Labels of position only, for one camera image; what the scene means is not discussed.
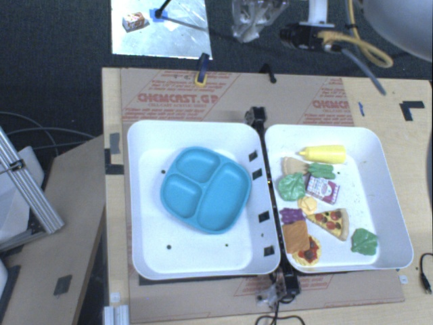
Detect pizza slice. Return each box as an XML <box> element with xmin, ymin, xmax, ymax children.
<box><xmin>305</xmin><ymin>208</ymin><xmax>350</xmax><ymax>242</ymax></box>

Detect brown cardboard board red print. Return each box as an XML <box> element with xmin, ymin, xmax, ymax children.
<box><xmin>120</xmin><ymin>68</ymin><xmax>406</xmax><ymax>318</ymax></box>

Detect black cylinder on white bracket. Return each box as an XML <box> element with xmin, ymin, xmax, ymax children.
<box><xmin>279</xmin><ymin>0</ymin><xmax>336</xmax><ymax>51</ymax></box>

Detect tan pie slice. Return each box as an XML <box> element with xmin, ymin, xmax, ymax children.
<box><xmin>281</xmin><ymin>156</ymin><xmax>311</xmax><ymax>176</ymax></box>

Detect orange bread slice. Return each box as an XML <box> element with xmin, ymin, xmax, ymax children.
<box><xmin>281</xmin><ymin>221</ymin><xmax>311</xmax><ymax>255</ymax></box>

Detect light green lettuce leaf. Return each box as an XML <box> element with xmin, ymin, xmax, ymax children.
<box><xmin>277</xmin><ymin>172</ymin><xmax>307</xmax><ymax>202</ymax></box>

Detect orange and white small carton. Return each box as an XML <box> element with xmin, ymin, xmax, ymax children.
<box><xmin>122</xmin><ymin>11</ymin><xmax>146</xmax><ymax>33</ymax></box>

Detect dark green leafy vegetable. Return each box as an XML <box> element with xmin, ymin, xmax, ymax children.
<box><xmin>306</xmin><ymin>162</ymin><xmax>337</xmax><ymax>181</ymax></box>

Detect white plastic tray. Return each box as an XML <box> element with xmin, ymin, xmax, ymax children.
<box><xmin>126</xmin><ymin>119</ymin><xmax>282</xmax><ymax>281</ymax></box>
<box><xmin>263</xmin><ymin>123</ymin><xmax>415</xmax><ymax>276</ymax></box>

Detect pink and white carton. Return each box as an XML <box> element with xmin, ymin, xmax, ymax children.
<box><xmin>304</xmin><ymin>175</ymin><xmax>341</xmax><ymax>205</ymax></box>

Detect thin black rod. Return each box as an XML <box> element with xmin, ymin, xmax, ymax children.
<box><xmin>254</xmin><ymin>122</ymin><xmax>296</xmax><ymax>277</ymax></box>

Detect yellow squeeze bottle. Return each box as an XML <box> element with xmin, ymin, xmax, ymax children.
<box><xmin>297</xmin><ymin>144</ymin><xmax>347</xmax><ymax>165</ymax></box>

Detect purple grapes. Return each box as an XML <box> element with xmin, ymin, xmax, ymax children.
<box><xmin>279</xmin><ymin>207</ymin><xmax>306</xmax><ymax>226</ymax></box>

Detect blue divided plate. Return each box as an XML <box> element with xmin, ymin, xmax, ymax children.
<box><xmin>159</xmin><ymin>146</ymin><xmax>253</xmax><ymax>235</ymax></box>

